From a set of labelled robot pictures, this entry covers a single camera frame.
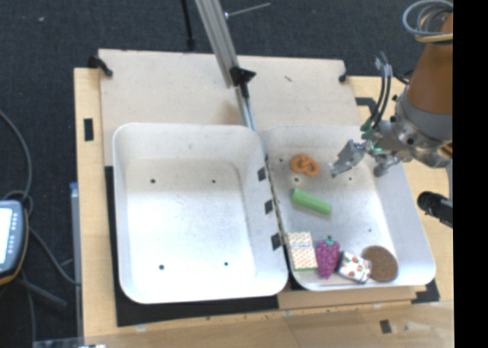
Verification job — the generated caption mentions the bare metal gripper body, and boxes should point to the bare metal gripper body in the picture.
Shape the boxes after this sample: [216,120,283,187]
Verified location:
[365,111,454,168]

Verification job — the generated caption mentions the orange toy pretzel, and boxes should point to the orange toy pretzel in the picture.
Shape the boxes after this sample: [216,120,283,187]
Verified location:
[289,153,321,178]

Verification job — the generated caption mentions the white plastic tray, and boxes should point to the white plastic tray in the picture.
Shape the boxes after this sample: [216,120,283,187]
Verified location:
[263,124,437,292]
[111,121,290,305]

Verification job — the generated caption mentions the green toy cylinder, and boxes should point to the green toy cylinder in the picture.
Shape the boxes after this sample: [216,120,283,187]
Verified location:
[290,187,333,216]

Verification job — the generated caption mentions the brown round biscuit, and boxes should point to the brown round biscuit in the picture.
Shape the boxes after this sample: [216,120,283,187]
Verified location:
[361,244,400,284]

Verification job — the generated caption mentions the white can with strawberry print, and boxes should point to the white can with strawberry print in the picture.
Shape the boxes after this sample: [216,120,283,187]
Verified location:
[336,250,373,285]

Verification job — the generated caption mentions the purple toy grapes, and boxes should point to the purple toy grapes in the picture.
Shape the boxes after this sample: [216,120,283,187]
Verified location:
[314,235,342,280]

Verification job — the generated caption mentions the orange patterned white carton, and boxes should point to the orange patterned white carton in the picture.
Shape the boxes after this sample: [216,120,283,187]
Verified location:
[286,231,319,272]

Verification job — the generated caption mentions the pale wooden board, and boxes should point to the pale wooden board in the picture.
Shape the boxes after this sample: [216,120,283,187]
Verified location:
[98,48,419,311]

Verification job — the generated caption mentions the black cylinder on white bracket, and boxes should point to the black cylinder on white bracket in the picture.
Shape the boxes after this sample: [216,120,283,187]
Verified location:
[416,159,454,229]

